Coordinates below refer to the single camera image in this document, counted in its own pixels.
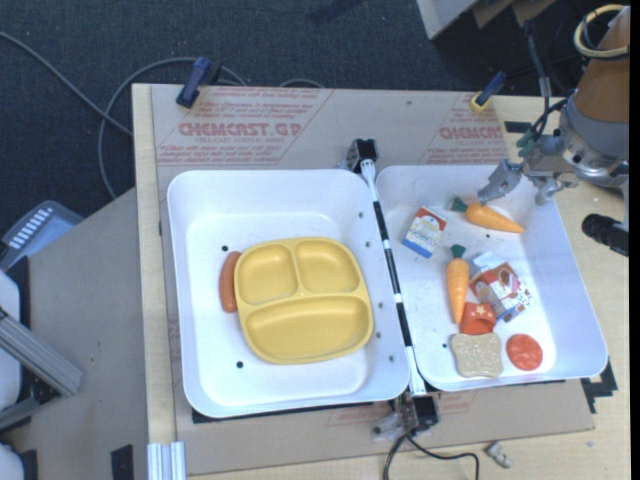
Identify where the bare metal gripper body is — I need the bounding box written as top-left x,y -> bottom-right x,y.
520,135 -> 630,189

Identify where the orange carrot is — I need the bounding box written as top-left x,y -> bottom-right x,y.
445,243 -> 472,326
450,196 -> 526,235

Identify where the white plastic tray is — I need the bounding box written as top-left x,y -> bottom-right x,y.
374,164 -> 610,393
166,168 -> 413,419

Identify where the white blue orange carton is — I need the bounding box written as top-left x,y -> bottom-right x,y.
400,205 -> 449,260

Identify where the white brown printed carton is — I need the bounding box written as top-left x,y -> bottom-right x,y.
468,251 -> 534,325

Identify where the red fries box with star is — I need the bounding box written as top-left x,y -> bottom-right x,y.
459,301 -> 498,337

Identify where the thin black and white rod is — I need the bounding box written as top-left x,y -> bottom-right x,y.
360,159 -> 427,395

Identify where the red tomato slice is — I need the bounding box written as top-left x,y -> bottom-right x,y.
505,333 -> 545,372

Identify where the beige bread slice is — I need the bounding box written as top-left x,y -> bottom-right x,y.
448,331 -> 503,380

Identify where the brown cardboard board red print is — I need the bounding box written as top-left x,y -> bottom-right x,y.
149,85 -> 597,477

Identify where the yellow divided plate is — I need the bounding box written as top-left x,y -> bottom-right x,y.
232,236 -> 376,366

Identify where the orange sausage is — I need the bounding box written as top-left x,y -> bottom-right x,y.
218,250 -> 243,315

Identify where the black cylinder on white bracket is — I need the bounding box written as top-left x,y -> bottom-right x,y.
580,211 -> 630,258

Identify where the black block with thin wires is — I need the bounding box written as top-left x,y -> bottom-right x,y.
393,394 -> 442,438
344,137 -> 379,172

